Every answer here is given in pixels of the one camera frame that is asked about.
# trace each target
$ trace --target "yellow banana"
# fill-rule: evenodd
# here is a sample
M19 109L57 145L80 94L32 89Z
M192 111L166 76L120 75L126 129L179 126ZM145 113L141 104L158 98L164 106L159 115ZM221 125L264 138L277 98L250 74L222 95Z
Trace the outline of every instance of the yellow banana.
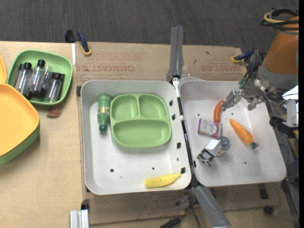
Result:
M182 168L182 171L177 174L167 174L159 177L151 177L144 181L144 184L148 188L159 188L171 185L175 182L175 180L184 173L184 168Z

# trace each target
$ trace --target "blue clamp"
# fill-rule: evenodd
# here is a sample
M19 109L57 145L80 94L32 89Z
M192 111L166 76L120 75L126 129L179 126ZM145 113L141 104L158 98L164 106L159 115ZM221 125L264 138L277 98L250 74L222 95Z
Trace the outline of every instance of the blue clamp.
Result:
M79 40L80 40L81 45L82 45L81 46L81 50L82 50L83 54L85 56L91 55L92 54L92 50L91 50L91 48L87 44L87 41L86 41L84 33L81 30L79 30L79 31L77 31L77 35L78 35Z
M233 63L240 63L242 59L246 60L247 58L249 58L250 56L252 55L252 51L247 51L247 52L244 52L238 56L233 56L231 58L231 61Z

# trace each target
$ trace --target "orange carrot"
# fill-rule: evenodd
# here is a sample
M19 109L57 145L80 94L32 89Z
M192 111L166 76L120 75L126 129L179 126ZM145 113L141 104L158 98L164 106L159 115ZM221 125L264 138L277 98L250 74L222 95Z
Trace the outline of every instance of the orange carrot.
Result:
M244 128L242 125L238 124L237 122L230 119L230 124L234 128L234 130L237 132L238 136L245 142L250 143L252 149L254 150L258 145L253 142L253 136L252 134Z
M221 100L219 103L215 106L214 108L214 113L213 113L213 121L220 123L220 112L222 111L222 104L225 101Z

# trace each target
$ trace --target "table surface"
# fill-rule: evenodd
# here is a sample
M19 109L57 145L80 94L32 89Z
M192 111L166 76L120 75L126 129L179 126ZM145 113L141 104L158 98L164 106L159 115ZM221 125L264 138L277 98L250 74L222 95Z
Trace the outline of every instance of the table surface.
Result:
M0 41L0 54L8 71L16 55L26 49L39 49L72 59L68 43ZM0 166L0 227L67 228L71 210L79 210L83 201L81 151L76 95L76 67L67 98L58 118L47 117L47 107L35 106L40 117L39 137L20 155ZM278 188L279 203L287 200ZM261 207L225 211L233 227L271 228L282 225L265 217ZM211 227L205 215L198 215L202 227ZM159 227L169 218L94 225L103 228ZM187 215L179 227L196 227L193 215ZM294 227L287 222L284 227Z

